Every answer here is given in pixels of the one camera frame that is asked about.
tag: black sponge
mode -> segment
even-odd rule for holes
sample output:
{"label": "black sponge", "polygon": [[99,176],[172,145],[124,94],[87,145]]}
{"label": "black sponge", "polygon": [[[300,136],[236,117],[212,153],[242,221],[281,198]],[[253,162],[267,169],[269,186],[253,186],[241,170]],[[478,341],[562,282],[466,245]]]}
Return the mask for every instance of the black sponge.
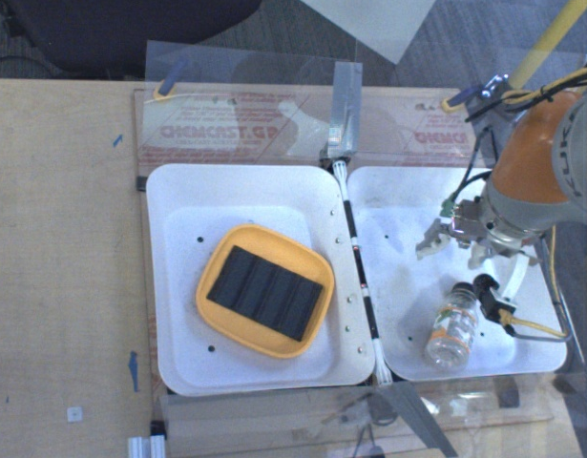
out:
{"label": "black sponge", "polygon": [[301,341],[322,290],[319,283],[234,246],[207,298]]}

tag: gray floor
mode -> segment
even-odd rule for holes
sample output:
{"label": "gray floor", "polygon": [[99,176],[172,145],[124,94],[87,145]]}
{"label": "gray floor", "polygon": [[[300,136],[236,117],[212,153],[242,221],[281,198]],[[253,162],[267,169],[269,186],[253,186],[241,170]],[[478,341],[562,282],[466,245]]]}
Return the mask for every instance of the gray floor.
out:
{"label": "gray floor", "polygon": [[[299,0],[263,0],[260,9],[202,44],[364,63],[369,86],[466,88],[495,73],[511,73],[568,0],[437,0],[399,63],[393,65]],[[575,70],[587,54],[587,12],[537,70],[538,88]],[[0,77],[48,78],[61,74],[25,39],[9,39],[0,17]],[[587,228],[559,226],[557,273],[575,320],[586,362],[574,355],[555,386],[565,394],[572,423],[587,456]]]}

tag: black chair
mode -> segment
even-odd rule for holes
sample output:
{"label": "black chair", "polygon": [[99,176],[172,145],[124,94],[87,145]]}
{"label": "black chair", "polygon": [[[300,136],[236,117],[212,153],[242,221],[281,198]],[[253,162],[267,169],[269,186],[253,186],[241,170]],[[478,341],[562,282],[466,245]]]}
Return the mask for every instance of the black chair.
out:
{"label": "black chair", "polygon": [[142,70],[147,41],[198,42],[240,23],[262,0],[0,0],[11,36],[26,35],[67,72]]}

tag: clear bottle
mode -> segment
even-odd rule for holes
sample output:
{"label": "clear bottle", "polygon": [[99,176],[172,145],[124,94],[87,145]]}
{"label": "clear bottle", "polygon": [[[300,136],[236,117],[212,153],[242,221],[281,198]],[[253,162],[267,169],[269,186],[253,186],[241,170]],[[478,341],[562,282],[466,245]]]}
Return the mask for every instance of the clear bottle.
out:
{"label": "clear bottle", "polygon": [[472,351],[477,327],[477,298],[470,283],[457,283],[439,308],[425,353],[444,371],[464,368]]}

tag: wooden table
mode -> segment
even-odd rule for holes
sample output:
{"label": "wooden table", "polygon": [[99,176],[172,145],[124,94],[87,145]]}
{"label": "wooden table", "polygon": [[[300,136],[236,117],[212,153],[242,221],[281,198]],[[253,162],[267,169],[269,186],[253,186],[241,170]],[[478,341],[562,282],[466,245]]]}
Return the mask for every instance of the wooden table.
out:
{"label": "wooden table", "polygon": [[[149,434],[139,85],[0,80],[0,458],[126,456]],[[461,453],[581,456],[548,397],[553,419],[448,435]]]}

